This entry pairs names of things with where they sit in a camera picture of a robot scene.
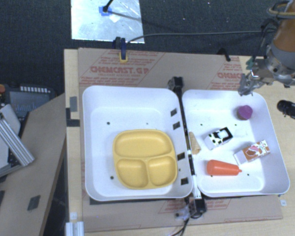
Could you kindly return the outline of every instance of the yellow divided plate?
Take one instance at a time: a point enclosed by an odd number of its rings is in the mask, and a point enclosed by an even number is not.
[[[170,137],[154,129],[119,133],[113,144],[119,181],[131,189],[153,189],[177,178],[176,153]]]

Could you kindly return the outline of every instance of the silver sheet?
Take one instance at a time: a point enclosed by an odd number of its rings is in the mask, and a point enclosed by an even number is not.
[[[71,0],[72,39],[113,41],[117,36],[129,41],[143,35],[139,0],[114,0],[112,14],[103,16],[99,7],[109,0]],[[144,43],[144,39],[134,41]]]

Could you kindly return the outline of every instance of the black carpet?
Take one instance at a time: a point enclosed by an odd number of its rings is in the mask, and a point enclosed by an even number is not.
[[[259,30],[266,9],[282,0],[139,0],[144,34]],[[252,55],[258,34],[159,36],[129,49]],[[111,48],[71,39],[70,0],[0,0],[0,83],[31,83],[64,92],[63,50]]]

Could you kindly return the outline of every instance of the purple ball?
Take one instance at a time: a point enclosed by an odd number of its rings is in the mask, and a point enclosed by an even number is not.
[[[237,110],[237,116],[241,120],[248,120],[251,118],[252,115],[252,108],[248,105],[241,106]]]

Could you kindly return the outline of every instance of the orange bottle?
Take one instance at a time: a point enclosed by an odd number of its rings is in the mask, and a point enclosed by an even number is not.
[[[210,160],[206,165],[206,171],[211,176],[237,176],[242,170],[235,164]]]

